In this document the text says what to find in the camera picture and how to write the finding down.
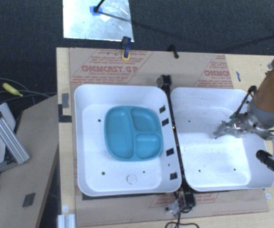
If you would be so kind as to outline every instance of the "black carpet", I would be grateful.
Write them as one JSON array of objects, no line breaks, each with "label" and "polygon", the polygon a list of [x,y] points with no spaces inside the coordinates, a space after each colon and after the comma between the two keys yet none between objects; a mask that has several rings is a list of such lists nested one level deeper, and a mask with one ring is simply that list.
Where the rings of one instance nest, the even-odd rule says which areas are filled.
[{"label": "black carpet", "polygon": [[[132,49],[274,55],[274,0],[129,0]],[[0,77],[55,92],[56,47],[119,48],[63,38],[62,0],[0,0]],[[0,80],[0,91],[3,80]],[[12,96],[0,94],[0,102]],[[17,117],[30,98],[9,102]]]}]

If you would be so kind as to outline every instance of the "blue divided plate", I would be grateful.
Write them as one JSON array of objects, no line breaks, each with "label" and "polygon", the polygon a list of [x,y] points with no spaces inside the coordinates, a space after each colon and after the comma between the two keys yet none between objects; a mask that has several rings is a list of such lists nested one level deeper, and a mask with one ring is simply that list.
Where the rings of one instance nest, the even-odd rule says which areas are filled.
[{"label": "blue divided plate", "polygon": [[104,134],[108,152],[121,161],[152,160],[163,148],[159,119],[144,107],[111,108],[105,116]]}]

